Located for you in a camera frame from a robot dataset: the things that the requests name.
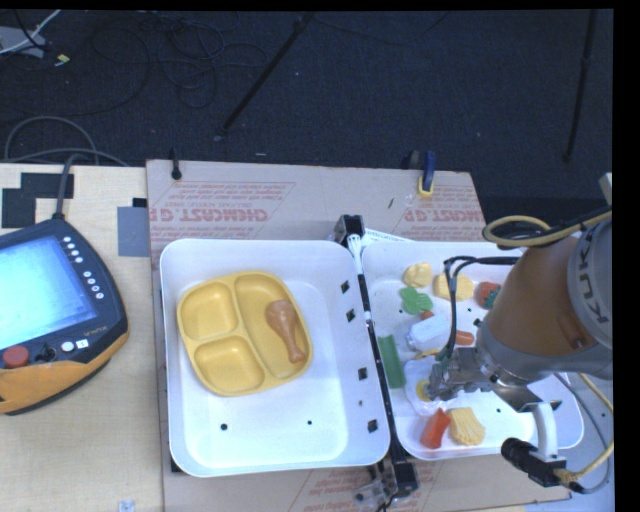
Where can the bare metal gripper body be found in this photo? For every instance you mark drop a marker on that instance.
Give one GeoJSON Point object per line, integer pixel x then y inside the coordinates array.
{"type": "Point", "coordinates": [462, 370]}

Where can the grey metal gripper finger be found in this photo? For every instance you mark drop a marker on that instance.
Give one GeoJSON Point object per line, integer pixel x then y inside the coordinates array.
{"type": "Point", "coordinates": [452, 392]}
{"type": "Point", "coordinates": [433, 386]}

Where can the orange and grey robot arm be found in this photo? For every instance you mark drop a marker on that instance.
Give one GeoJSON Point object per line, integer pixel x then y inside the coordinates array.
{"type": "Point", "coordinates": [540, 310]}

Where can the white toy fried egg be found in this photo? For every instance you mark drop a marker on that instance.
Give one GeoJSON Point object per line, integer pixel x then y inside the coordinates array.
{"type": "Point", "coordinates": [414, 382]}

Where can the orange toy sausage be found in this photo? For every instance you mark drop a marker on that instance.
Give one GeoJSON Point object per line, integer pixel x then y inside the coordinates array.
{"type": "Point", "coordinates": [465, 338]}

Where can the yellow toy french fries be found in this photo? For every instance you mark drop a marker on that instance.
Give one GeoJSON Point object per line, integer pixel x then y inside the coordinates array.
{"type": "Point", "coordinates": [466, 426]}

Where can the orange-red toy wedge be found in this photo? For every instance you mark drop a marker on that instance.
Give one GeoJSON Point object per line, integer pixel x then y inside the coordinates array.
{"type": "Point", "coordinates": [434, 430]}

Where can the green toy celery stick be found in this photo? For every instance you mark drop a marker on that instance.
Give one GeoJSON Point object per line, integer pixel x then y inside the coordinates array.
{"type": "Point", "coordinates": [392, 362]}

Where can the white plastic bottle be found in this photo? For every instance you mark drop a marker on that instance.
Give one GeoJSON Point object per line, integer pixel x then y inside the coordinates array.
{"type": "Point", "coordinates": [427, 331]}

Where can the white plastic tray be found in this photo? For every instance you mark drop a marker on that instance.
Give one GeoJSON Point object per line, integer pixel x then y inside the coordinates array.
{"type": "Point", "coordinates": [505, 425]}
{"type": "Point", "coordinates": [280, 430]}

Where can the red toy strawberry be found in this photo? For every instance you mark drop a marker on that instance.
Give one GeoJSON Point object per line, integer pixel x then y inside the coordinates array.
{"type": "Point", "coordinates": [485, 294]}

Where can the thin black and white rod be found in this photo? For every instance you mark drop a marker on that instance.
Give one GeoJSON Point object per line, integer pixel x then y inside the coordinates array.
{"type": "Point", "coordinates": [372, 330]}

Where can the green toy broccoli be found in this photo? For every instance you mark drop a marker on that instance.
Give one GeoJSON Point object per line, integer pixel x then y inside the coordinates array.
{"type": "Point", "coordinates": [416, 301]}

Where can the yellow toy cheese wedge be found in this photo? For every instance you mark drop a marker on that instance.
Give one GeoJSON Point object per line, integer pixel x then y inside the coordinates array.
{"type": "Point", "coordinates": [442, 287]}

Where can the yellow toy lemon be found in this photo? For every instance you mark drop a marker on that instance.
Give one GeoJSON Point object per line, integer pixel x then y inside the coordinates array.
{"type": "Point", "coordinates": [418, 275]}

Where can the brown chicken drumstick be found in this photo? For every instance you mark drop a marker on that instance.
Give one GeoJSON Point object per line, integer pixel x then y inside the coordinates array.
{"type": "Point", "coordinates": [286, 325]}

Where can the yellow divided plate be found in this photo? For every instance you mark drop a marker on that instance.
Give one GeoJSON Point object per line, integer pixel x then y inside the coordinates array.
{"type": "Point", "coordinates": [225, 360]}

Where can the brown cardboard board, red print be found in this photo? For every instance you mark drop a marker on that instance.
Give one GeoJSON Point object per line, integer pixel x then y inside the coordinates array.
{"type": "Point", "coordinates": [310, 205]}

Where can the black cylinder on white bracket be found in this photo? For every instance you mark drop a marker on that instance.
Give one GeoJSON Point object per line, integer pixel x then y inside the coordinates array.
{"type": "Point", "coordinates": [532, 462]}

